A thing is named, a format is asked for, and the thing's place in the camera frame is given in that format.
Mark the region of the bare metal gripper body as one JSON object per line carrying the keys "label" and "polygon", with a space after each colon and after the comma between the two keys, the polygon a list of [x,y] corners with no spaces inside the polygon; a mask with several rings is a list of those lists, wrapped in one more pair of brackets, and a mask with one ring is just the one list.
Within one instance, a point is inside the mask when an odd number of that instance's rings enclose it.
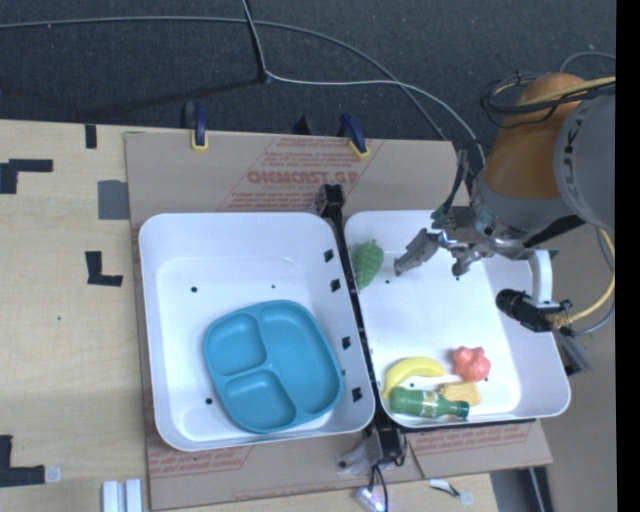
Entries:
{"label": "bare metal gripper body", "polygon": [[528,234],[505,224],[486,206],[444,206],[432,214],[432,229],[441,247],[456,257],[490,257],[494,254],[521,259]]}

